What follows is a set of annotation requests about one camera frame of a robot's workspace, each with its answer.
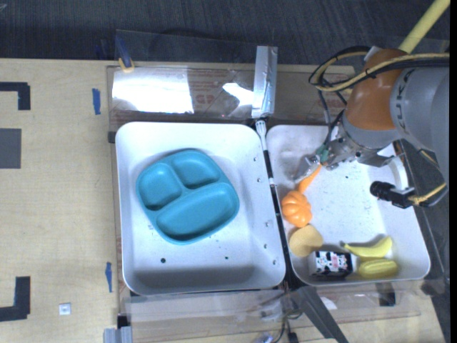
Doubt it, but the blue divided plate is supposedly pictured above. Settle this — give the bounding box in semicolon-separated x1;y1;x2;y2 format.
135;148;241;246

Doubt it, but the white plastic tray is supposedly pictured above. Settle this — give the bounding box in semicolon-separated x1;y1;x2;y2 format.
114;120;287;297
265;124;432;287

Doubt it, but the black cylinder on white bracket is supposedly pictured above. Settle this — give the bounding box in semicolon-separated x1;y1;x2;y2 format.
369;154;418;210

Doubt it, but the black and white cow-print carton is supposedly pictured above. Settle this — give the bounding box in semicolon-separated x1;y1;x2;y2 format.
313;249;355;278

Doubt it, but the orange pumpkin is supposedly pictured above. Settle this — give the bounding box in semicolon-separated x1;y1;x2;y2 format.
281;189;313;229

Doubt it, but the yellow oval toy food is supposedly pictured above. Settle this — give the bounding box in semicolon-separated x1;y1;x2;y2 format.
357;258;399;279

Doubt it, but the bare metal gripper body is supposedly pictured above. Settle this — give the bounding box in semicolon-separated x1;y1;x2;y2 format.
321;136;394;172

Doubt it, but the yellow round biscuit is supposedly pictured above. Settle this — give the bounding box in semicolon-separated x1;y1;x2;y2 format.
288;224;324;258

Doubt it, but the yellow banana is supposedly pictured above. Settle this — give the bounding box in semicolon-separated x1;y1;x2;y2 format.
343;235;394;259

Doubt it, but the orange carrot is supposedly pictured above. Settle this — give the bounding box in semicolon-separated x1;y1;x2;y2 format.
298;164;323;195

